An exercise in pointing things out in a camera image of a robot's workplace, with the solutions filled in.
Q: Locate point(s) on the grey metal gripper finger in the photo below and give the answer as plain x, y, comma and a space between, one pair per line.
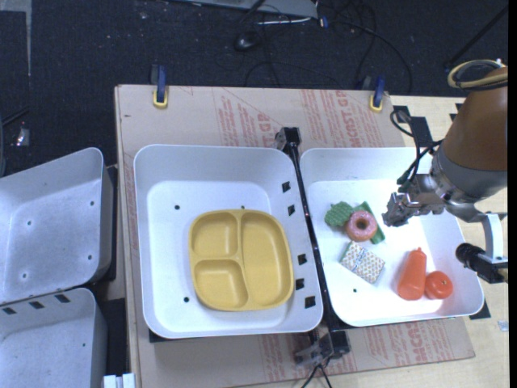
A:
398, 200
393, 218

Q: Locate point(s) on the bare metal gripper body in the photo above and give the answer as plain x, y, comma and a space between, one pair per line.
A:
428, 194

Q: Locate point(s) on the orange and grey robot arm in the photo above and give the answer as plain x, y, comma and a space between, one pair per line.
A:
476, 136

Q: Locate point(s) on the green flat toy vegetable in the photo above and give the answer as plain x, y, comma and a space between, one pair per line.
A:
378, 237

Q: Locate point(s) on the pink doughnut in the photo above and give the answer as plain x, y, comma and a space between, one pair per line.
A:
369, 228

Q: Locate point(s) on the white patterned packet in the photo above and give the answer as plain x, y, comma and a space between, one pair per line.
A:
363, 263

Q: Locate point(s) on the orange bottle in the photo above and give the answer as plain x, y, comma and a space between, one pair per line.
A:
413, 275

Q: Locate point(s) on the orange tomato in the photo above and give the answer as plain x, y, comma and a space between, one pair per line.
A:
439, 285

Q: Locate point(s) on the thin black rod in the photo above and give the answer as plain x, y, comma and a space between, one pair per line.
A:
311, 224

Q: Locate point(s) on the white plastic tray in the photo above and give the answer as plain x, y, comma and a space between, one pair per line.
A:
375, 301
169, 233

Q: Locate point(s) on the yellow divided plate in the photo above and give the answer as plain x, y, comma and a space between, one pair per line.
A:
242, 261

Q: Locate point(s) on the brown cardboard board red print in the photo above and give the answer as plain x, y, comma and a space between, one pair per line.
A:
226, 111

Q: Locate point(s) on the black cylinder on white bracket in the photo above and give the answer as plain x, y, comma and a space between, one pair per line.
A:
486, 263

